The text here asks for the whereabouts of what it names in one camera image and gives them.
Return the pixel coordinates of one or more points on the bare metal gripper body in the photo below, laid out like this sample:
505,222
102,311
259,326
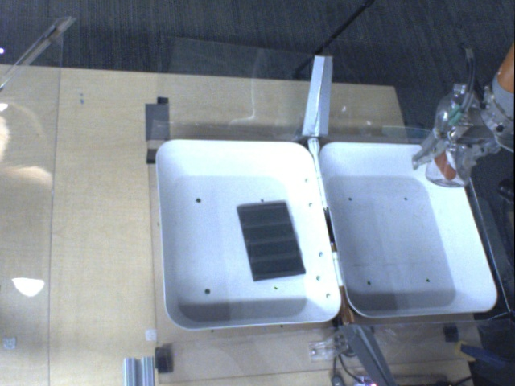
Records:
494,124

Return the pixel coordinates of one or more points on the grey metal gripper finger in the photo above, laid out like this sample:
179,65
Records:
429,150
466,160

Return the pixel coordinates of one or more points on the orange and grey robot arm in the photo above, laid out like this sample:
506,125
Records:
506,79

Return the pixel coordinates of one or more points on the white plastic tray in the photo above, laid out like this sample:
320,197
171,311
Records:
402,235
209,231

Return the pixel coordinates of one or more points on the pale wood board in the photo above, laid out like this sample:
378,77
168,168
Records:
257,103

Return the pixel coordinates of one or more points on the black ribbed rectangular block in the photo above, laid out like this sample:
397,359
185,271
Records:
270,240

